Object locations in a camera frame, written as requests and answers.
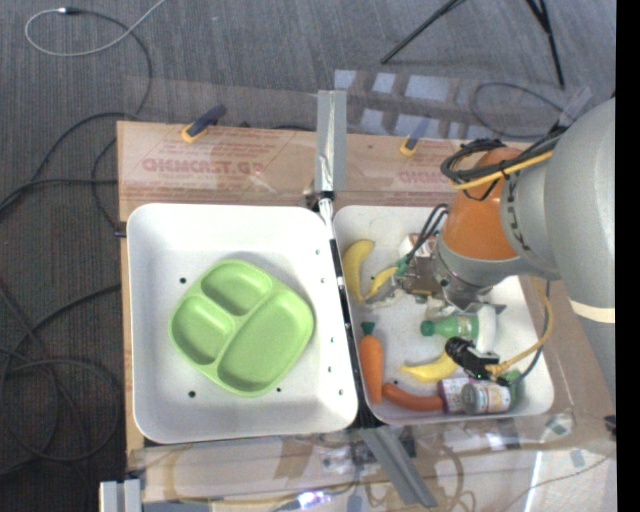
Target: yellow cable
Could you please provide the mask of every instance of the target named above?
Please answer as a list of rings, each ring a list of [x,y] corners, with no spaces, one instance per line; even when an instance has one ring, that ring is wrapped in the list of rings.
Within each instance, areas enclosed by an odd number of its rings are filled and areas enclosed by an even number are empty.
[[[542,153],[541,155],[534,156],[529,160],[525,160],[524,162],[520,162],[519,164],[515,164],[510,167],[507,167],[502,171],[496,171],[493,174],[489,174],[488,176],[483,176],[482,178],[478,178],[473,181],[468,181],[466,183],[454,184],[452,185],[452,187],[454,190],[468,190],[473,187],[478,187],[480,185],[484,185],[485,183],[489,183],[491,181],[500,179],[505,174],[507,175],[513,174],[514,172],[519,171],[520,169],[524,169],[525,167],[530,167],[534,164],[544,162],[545,160],[548,160],[549,158],[551,158],[552,154],[553,154],[553,151],[547,151],[546,153]]]
[[[509,367],[511,367],[518,361],[524,359],[529,354],[532,354],[533,352],[538,350],[549,339],[549,336],[551,336],[551,331],[553,330],[553,309],[551,308],[551,302],[549,302],[549,299],[545,295],[542,288],[540,287],[540,284],[538,284],[538,282],[535,279],[532,279],[531,281],[533,283],[533,287],[536,289],[536,292],[538,292],[538,296],[540,297],[540,300],[544,305],[544,308],[547,314],[547,328],[542,334],[542,337],[536,343],[531,345],[528,349],[524,350],[523,352],[520,352],[520,354],[518,354],[517,356],[512,357],[511,359],[499,364],[486,365],[485,369],[489,373],[491,373],[491,375],[493,375],[494,377],[498,377],[501,373],[509,369]]]

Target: orange carrot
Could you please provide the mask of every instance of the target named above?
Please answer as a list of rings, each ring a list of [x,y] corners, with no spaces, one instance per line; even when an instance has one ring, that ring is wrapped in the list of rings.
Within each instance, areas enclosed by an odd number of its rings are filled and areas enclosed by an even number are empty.
[[[437,411],[442,409],[444,402],[438,395],[414,395],[406,392],[391,382],[382,386],[382,396],[396,405],[412,411]]]
[[[382,343],[373,333],[375,324],[373,322],[363,322],[362,330],[364,337],[358,345],[358,355],[360,356],[360,367],[364,377],[367,391],[374,403],[382,401],[382,372],[384,366],[384,353]]]

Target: green divided plate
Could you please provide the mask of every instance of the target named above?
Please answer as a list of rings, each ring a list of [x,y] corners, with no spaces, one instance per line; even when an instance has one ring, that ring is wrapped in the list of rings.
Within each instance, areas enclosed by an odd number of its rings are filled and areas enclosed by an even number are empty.
[[[209,268],[169,318],[178,352],[241,396],[272,389],[298,360],[313,329],[311,308],[296,292],[238,259]]]

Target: small bottle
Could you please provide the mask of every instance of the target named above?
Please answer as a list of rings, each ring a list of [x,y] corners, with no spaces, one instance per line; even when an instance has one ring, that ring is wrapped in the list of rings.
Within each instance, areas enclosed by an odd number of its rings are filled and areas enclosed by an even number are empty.
[[[466,340],[474,340],[480,331],[477,316],[452,315],[434,322],[424,320],[420,324],[420,332],[423,336],[440,334],[445,338],[459,337]]]
[[[469,384],[469,377],[453,377],[438,382],[438,395],[444,403],[443,410],[447,414],[455,414],[464,411],[462,406],[462,388]]]
[[[465,384],[460,393],[464,412],[473,415],[495,414],[510,410],[518,400],[516,379],[519,376],[519,370],[510,370],[501,375],[507,381],[514,381],[508,386],[501,386],[489,381]]]

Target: green bottle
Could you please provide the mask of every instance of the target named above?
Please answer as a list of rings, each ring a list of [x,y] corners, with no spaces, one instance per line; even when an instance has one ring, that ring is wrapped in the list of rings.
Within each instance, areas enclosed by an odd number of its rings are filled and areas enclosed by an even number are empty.
[[[479,331],[477,316],[452,315],[437,322],[424,320],[420,324],[420,332],[423,336],[440,334],[447,339],[457,336],[466,340],[475,340],[478,337]]]

